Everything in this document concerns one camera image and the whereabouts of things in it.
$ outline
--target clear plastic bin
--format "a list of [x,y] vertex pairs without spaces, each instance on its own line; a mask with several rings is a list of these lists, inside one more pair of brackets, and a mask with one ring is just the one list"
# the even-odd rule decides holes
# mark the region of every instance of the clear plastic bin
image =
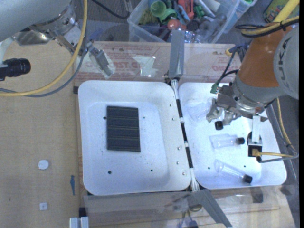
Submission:
[[231,17],[229,23],[227,23],[224,33],[228,33],[236,24],[236,22],[242,17],[242,15],[247,12],[247,10],[253,7],[258,0],[253,0],[252,3],[248,3],[244,0],[239,0],[238,7],[235,14]]
[[[233,19],[236,9],[239,6],[239,0],[213,0],[219,4],[215,13],[223,13],[227,16],[226,22],[218,30],[217,34],[212,39],[211,43],[215,43],[222,33],[226,30],[227,25],[230,24]],[[143,12],[148,8],[148,0],[142,0],[137,7],[133,10],[128,18],[129,23],[129,41],[147,41],[147,42],[164,42],[161,38],[149,33],[147,30],[139,26],[139,20]]]

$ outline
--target wooden surface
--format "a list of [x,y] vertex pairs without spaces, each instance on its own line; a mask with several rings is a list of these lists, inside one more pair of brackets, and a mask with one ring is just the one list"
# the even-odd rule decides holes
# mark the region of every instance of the wooden surface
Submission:
[[[0,87],[30,90],[53,80],[71,55],[52,41],[44,46],[20,47],[13,43],[5,58],[27,58],[31,72],[6,78]],[[59,83],[64,82],[72,70]],[[0,227],[62,228],[78,216],[79,181],[72,84],[44,98],[0,99]],[[47,159],[45,171],[37,165]],[[75,176],[75,196],[70,185]],[[48,210],[39,204],[47,202]]]

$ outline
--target green cup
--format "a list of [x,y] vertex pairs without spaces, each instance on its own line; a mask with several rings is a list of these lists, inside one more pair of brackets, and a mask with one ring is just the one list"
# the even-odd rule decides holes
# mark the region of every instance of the green cup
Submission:
[[166,9],[167,9],[166,4],[161,0],[152,2],[150,5],[151,14],[155,17],[162,16],[165,13]]
[[168,21],[171,19],[171,17],[174,17],[174,18],[177,17],[176,11],[173,9],[166,9],[164,14],[162,16],[160,16],[159,19],[162,24],[167,24]]

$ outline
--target clear plastic vial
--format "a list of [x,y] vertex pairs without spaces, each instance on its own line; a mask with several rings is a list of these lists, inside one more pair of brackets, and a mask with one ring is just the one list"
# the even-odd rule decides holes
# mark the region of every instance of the clear plastic vial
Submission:
[[238,138],[236,135],[219,134],[210,136],[210,141],[214,149],[233,147],[245,143],[244,138]]
[[246,175],[242,170],[239,170],[231,165],[223,163],[219,160],[214,161],[214,168],[217,173],[222,174],[223,176],[230,176],[233,178],[237,178],[242,182],[251,183],[252,177]]

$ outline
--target black cap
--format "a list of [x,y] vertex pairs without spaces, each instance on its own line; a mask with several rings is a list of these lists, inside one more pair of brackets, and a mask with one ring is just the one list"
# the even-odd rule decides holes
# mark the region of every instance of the black cap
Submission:
[[217,122],[214,123],[214,125],[215,125],[216,130],[222,130],[224,128],[222,121],[217,121]]
[[244,175],[243,176],[243,179],[242,179],[243,182],[247,182],[247,183],[251,183],[252,182],[252,176],[248,176],[248,175]]
[[244,138],[237,138],[236,143],[237,144],[244,144],[245,143],[245,139]]

